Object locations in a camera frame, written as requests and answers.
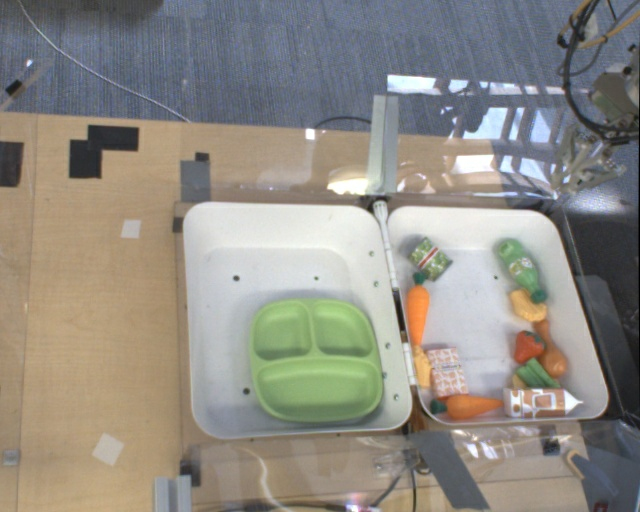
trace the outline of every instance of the white paper square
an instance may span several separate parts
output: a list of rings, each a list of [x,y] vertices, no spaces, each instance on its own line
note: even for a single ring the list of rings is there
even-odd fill
[[[122,233],[120,238],[140,238],[141,220],[125,220],[122,225]]]
[[[120,453],[123,448],[124,443],[122,441],[118,441],[115,437],[110,436],[109,434],[102,434],[92,455],[99,461],[109,464],[109,466],[113,466],[118,460],[118,457],[120,457]]]

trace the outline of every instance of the wooden surface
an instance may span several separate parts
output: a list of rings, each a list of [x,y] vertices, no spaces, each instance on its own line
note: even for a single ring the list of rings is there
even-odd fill
[[[139,127],[139,151],[105,151],[102,179],[69,179],[69,141],[86,139],[89,124]],[[23,170],[32,178],[0,189],[0,449],[19,443],[22,452],[17,469],[0,468],[0,509],[151,510],[153,478],[175,477],[191,447],[203,467],[194,490],[201,510],[270,492],[304,500],[384,489],[372,461],[393,444],[350,436],[218,442],[198,431],[180,392],[184,304],[171,230],[180,160],[210,153],[216,197],[275,197],[293,183],[299,197],[317,201],[332,169],[363,162],[363,137],[320,146],[302,130],[0,115],[0,140],[27,144]],[[403,151],[428,157],[424,140],[411,143],[413,152]],[[139,239],[121,238],[127,219],[141,221]],[[21,350],[24,366],[15,364]],[[92,456],[103,433],[124,443],[113,466]],[[495,510],[580,510],[584,495],[562,459],[529,449],[501,461],[465,459]],[[432,476],[419,484],[420,503],[450,510]],[[385,510],[406,510],[407,486]]]

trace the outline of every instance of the strawberry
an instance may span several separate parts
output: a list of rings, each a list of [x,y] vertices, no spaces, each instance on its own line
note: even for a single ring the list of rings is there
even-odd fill
[[[520,331],[516,336],[516,351],[513,358],[520,364],[526,363],[533,357],[544,352],[545,344],[542,338],[534,332]]]

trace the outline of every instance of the toy bottle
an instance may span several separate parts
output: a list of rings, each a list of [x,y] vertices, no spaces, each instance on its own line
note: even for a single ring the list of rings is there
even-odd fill
[[[539,304],[547,300],[547,294],[538,283],[538,271],[520,242],[506,240],[498,247],[498,255],[507,265],[515,282],[531,294],[531,302]]]

